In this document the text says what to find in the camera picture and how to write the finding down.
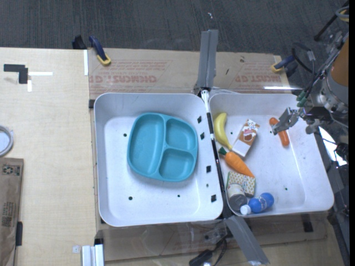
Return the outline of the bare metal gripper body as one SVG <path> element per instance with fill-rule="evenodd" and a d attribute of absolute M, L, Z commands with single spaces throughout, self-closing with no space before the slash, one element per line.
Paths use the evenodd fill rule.
<path fill-rule="evenodd" d="M 298 106 L 304 119 L 348 121 L 348 94 L 302 91 L 298 95 Z"/>

